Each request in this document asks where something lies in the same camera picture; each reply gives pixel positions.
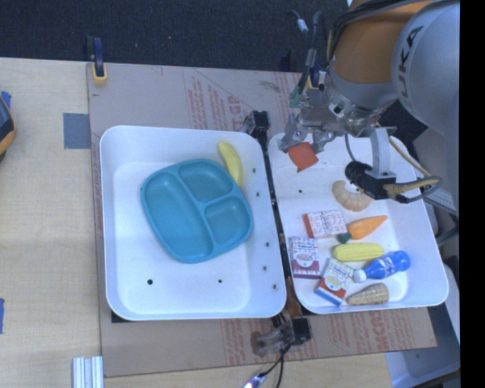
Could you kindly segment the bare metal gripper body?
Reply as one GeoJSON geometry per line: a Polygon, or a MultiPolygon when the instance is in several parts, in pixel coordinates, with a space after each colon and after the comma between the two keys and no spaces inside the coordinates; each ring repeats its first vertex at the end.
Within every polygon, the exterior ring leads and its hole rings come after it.
{"type": "Polygon", "coordinates": [[[337,135],[369,137],[384,113],[384,108],[367,109],[334,94],[307,94],[297,122],[307,128],[337,135]]]}

